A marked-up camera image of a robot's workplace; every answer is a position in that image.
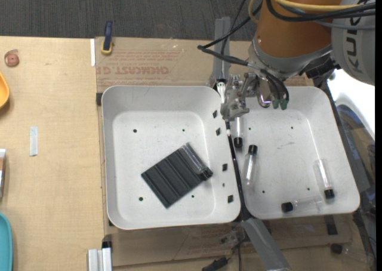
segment cable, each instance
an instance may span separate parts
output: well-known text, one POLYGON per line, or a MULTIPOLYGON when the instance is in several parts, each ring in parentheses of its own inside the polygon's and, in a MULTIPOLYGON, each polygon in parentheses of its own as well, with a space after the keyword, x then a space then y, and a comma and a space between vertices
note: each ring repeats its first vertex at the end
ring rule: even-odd
MULTIPOLYGON (((291 22, 300 22, 300 21, 312 21, 312 20, 321 20, 321 19, 344 19, 348 17, 363 17, 363 16, 371 16, 375 15, 375 11, 365 11, 365 12, 358 12, 357 11, 349 11, 347 9, 340 10, 340 11, 333 11, 328 13, 322 13, 322 14, 306 14, 305 16, 301 17, 289 17, 289 16, 283 16, 279 14, 277 11, 275 11, 274 7, 272 6, 272 3, 270 0, 266 0, 267 7, 269 11, 278 19, 281 19, 283 21, 291 21, 291 22)), ((374 9, 375 3, 362 5, 362 7, 357 7, 356 10, 364 11, 368 9, 374 9)))
MULTIPOLYGON (((259 5, 255 11, 253 11, 253 15, 256 15, 259 10, 261 9, 261 5, 259 5)), ((206 44, 204 46, 200 46, 200 47, 203 47, 203 48, 209 48, 211 46, 214 46, 215 44, 221 42, 222 40, 224 40, 225 38, 227 38, 228 36, 234 34, 236 31, 238 31, 242 26, 244 26, 245 24, 247 24, 249 21, 251 20, 251 18, 248 16, 244 21, 242 21, 240 24, 238 24, 233 30, 231 30, 230 32, 227 32, 225 35, 221 36, 220 38, 216 39, 215 41, 212 41, 210 42, 209 44, 206 44)))
POLYGON ((281 99, 281 95, 280 95, 280 90, 279 88, 277 87, 277 85, 275 84, 275 82, 272 80, 271 77, 267 77, 267 80, 269 81, 269 83, 271 84, 271 86, 273 86, 276 90, 276 94, 277 94, 277 98, 280 100, 281 99))
POLYGON ((238 247, 239 271, 242 271, 242 270, 243 270, 243 265, 242 265, 242 261, 241 261, 241 251, 240 251, 240 247, 241 247, 241 245, 239 245, 239 247, 238 247))
POLYGON ((377 241, 376 241, 373 237, 369 236, 369 239, 370 239, 371 241, 374 241, 375 244, 377 244, 377 241))
MULTIPOLYGON (((306 16, 308 14, 301 9, 287 7, 287 6, 283 6, 283 5, 281 5, 281 6, 284 9, 286 9, 287 11, 294 13, 294 14, 297 14, 297 15, 300 15, 300 16, 306 16)), ((316 20, 315 22, 318 24, 321 24, 323 26, 326 26, 326 27, 339 28, 339 29, 344 29, 344 30, 355 30, 355 29, 356 30, 374 30, 375 29, 375 25, 374 26, 346 26, 343 24, 333 24, 333 23, 328 23, 326 21, 320 21, 320 20, 316 20)))
MULTIPOLYGON (((256 65, 254 65, 252 63, 248 62, 247 66, 250 67, 250 68, 253 68, 255 70, 258 70, 259 72, 265 74, 266 75, 265 78, 267 78, 267 80, 269 80, 269 79, 275 80, 285 90, 285 94, 286 94, 286 98, 285 99, 289 100, 288 89, 285 86, 285 84, 279 78, 277 78, 276 76, 273 76, 270 72, 268 72, 265 69, 262 69, 262 68, 260 68, 260 67, 258 67, 256 65)), ((277 87, 277 85, 273 81, 272 82, 269 81, 269 83, 275 88, 276 93, 279 92, 279 88, 277 87)))
POLYGON ((217 57, 220 60, 226 61, 228 63, 248 66, 248 62, 246 62, 246 61, 243 61, 239 58, 232 57, 232 56, 225 56, 224 54, 217 53, 216 51, 206 49, 205 47, 203 47, 201 45, 198 46, 198 49, 203 51, 204 53, 212 54, 214 57, 217 57))
POLYGON ((360 5, 309 5, 309 4, 300 4, 298 2, 292 2, 287 0, 274 0, 277 3, 293 8, 305 9, 310 11, 338 11, 346 8, 359 7, 360 5))
POLYGON ((254 2, 255 2, 255 0, 250 0, 249 6, 248 6, 248 14, 249 14, 249 17, 251 18, 251 20, 257 24, 258 20, 252 14, 252 7, 253 7, 254 2))
MULTIPOLYGON (((245 4, 246 1, 247 1, 247 0, 242 0, 242 1, 241 1, 240 6, 239 6, 239 9, 238 9, 238 12, 236 13, 235 18, 233 19, 233 22, 232 22, 232 25, 231 25, 231 28, 230 28, 229 31, 232 31, 232 29, 233 29, 233 27, 234 27, 236 21, 238 20, 239 15, 240 15, 240 11, 241 11, 241 9, 243 8, 243 6, 244 6, 244 4, 245 4)), ((228 37, 226 37, 226 38, 224 39, 224 41, 223 41, 223 43, 222 43, 222 45, 221 45, 221 54, 224 54, 224 49, 225 49, 225 47, 226 47, 227 41, 228 41, 228 37)))

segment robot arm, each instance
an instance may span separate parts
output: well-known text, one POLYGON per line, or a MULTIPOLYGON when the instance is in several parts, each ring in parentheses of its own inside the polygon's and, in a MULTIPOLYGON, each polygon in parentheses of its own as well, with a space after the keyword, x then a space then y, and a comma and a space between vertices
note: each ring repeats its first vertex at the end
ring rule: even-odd
POLYGON ((248 66, 254 73, 243 80, 230 77, 223 118, 232 121, 247 113, 246 97, 285 109, 289 96, 283 81, 336 64, 375 85, 375 0, 263 0, 249 47, 248 66))

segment metal clamp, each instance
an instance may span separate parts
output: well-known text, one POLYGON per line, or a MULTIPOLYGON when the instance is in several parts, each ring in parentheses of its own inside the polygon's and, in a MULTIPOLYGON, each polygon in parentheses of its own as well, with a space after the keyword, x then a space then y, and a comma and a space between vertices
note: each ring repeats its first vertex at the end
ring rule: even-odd
POLYGON ((107 21, 105 25, 105 40, 103 41, 101 45, 101 53, 104 55, 108 56, 109 54, 112 53, 112 48, 113 48, 113 42, 112 42, 112 26, 113 22, 112 21, 107 21))
POLYGON ((102 250, 88 250, 87 255, 88 271, 112 271, 112 249, 103 248, 102 250))

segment test tube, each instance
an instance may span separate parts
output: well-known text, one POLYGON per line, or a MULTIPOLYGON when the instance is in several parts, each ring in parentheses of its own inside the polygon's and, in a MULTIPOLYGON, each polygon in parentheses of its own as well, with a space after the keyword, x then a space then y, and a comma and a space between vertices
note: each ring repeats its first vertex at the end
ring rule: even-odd
POLYGON ((329 177, 327 161, 318 159, 313 163, 316 179, 320 190, 324 192, 325 199, 334 199, 333 186, 329 177))
POLYGON ((236 117, 232 124, 232 137, 233 144, 236 148, 241 148, 244 143, 244 132, 245 132, 245 118, 244 115, 236 117))
POLYGON ((366 252, 361 247, 352 244, 331 244, 330 250, 332 254, 342 260, 354 260, 371 266, 374 263, 374 256, 366 252))
POLYGON ((281 210, 285 214, 289 214, 293 211, 321 210, 323 204, 321 196, 317 195, 286 201, 281 204, 281 210))
POLYGON ((257 146, 252 144, 245 155, 244 166, 241 172, 242 187, 244 192, 254 190, 255 176, 258 172, 257 146))
POLYGON ((196 154, 190 143, 184 144, 181 148, 179 148, 179 151, 184 154, 184 160, 190 165, 196 174, 200 174, 208 170, 208 167, 203 163, 199 155, 196 154))

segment wooden table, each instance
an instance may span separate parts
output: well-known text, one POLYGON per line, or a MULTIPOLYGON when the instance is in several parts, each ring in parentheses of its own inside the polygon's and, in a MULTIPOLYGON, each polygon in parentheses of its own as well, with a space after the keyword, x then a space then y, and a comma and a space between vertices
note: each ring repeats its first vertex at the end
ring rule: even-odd
MULTIPOLYGON (((0 56, 15 48, 18 66, 6 67, 0 58, 0 71, 10 87, 9 103, 0 110, 0 148, 7 149, 8 158, 0 211, 13 230, 14 271, 86 270, 88 249, 100 248, 104 237, 96 72, 91 66, 90 40, 0 37, 0 56), (38 127, 36 156, 29 156, 32 126, 38 127)), ((232 53, 245 56, 247 47, 240 54, 232 53)), ((212 58, 203 60, 212 65, 212 58)), ((359 241, 355 226, 352 236, 359 241)), ((367 270, 332 258, 328 247, 284 254, 294 270, 367 270)), ((238 269, 234 260, 225 270, 238 269)), ((118 270, 201 270, 210 262, 179 261, 118 270)), ((256 255, 245 256, 244 266, 264 269, 256 255)))

